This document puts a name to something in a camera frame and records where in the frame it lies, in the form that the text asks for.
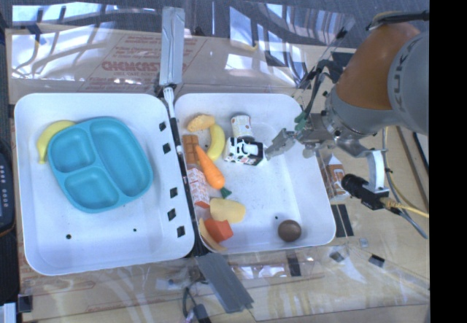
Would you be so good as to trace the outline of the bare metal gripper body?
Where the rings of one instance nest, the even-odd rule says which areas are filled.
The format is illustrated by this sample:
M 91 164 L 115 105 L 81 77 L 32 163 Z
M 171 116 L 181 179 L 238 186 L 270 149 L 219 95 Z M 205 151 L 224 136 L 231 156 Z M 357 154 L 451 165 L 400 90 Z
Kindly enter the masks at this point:
M 334 131 L 327 129 L 321 113 L 302 113 L 296 120 L 295 140 L 304 146 L 303 157 L 310 158 L 321 150 L 337 147 Z

